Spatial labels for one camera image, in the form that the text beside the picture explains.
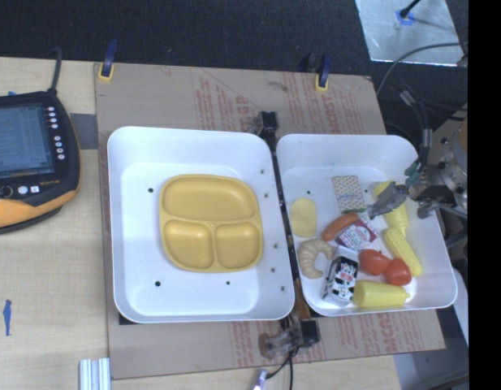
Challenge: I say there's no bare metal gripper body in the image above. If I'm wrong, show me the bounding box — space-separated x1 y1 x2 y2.
407 152 469 209

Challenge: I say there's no patterned small carton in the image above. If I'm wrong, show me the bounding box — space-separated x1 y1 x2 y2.
330 175 368 214

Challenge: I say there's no red and white packet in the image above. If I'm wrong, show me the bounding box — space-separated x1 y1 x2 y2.
335 219 378 254

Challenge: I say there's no yellow corn cob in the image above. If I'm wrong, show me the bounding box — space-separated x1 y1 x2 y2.
382 226 423 278

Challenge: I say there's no orange sausage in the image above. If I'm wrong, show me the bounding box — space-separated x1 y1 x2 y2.
322 211 359 242

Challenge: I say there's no red pepper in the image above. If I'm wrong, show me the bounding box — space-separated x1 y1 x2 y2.
358 249 392 276
382 257 412 287

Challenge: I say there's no white plastic tray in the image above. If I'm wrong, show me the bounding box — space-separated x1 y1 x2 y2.
106 126 296 324
275 133 458 318

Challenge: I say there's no pale yellow oval slice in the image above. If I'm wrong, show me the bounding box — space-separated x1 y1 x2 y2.
289 197 318 238

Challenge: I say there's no cow print carton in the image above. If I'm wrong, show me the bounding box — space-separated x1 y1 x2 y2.
322 245 360 303

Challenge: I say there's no beige croissant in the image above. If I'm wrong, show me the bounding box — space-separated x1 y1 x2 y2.
296 238 335 280

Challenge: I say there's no thin black and white rod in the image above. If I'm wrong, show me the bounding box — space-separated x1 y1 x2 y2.
267 132 304 317

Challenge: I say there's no yellow divided plate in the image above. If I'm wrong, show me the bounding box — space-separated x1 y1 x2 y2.
158 173 264 275

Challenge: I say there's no brown cardboard board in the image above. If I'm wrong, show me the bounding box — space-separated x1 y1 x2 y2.
93 62 447 380

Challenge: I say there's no black block with wires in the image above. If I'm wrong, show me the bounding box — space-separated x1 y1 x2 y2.
257 110 280 138
298 318 321 347

